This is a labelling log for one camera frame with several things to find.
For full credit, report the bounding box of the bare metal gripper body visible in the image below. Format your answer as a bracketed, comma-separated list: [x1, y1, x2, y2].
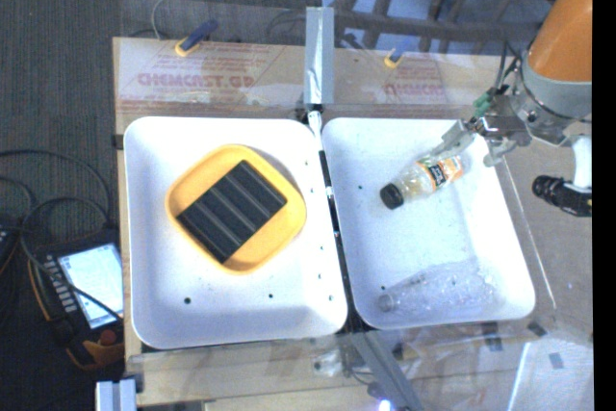
[474, 93, 579, 146]

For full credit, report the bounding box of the orange juice bottle black cap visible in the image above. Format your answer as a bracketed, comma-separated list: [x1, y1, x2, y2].
[378, 153, 466, 211]

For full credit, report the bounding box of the white plastic tray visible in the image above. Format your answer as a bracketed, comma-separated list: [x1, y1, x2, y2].
[320, 116, 537, 332]
[122, 115, 349, 351]

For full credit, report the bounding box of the clear plastic bottle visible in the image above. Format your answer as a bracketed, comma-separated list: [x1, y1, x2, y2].
[376, 258, 497, 315]

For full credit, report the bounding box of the yellow plate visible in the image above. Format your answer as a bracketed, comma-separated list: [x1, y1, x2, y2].
[164, 143, 308, 276]

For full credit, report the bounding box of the black ribbed rectangular block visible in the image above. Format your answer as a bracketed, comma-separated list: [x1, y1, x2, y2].
[175, 159, 289, 266]

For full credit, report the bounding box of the brown cardboard board red print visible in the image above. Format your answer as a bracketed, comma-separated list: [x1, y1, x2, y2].
[111, 37, 557, 406]

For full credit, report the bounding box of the black cylinder on white bracket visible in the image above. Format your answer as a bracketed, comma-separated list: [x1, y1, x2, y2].
[531, 134, 594, 218]

